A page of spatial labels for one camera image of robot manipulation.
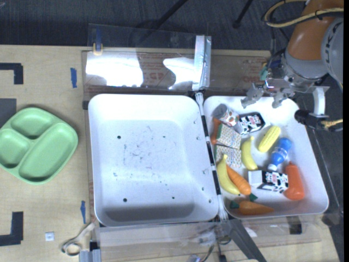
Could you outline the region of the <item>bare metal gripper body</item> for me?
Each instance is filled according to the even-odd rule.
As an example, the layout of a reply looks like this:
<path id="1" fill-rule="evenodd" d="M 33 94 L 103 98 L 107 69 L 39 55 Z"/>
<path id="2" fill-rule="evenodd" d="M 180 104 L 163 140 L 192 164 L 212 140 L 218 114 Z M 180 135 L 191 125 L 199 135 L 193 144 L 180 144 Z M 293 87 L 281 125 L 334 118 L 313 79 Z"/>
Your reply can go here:
<path id="1" fill-rule="evenodd" d="M 282 77 L 269 77 L 263 84 L 263 89 L 269 93 L 305 93 L 314 84 L 314 81 L 301 77 L 297 74 L 285 75 Z"/>

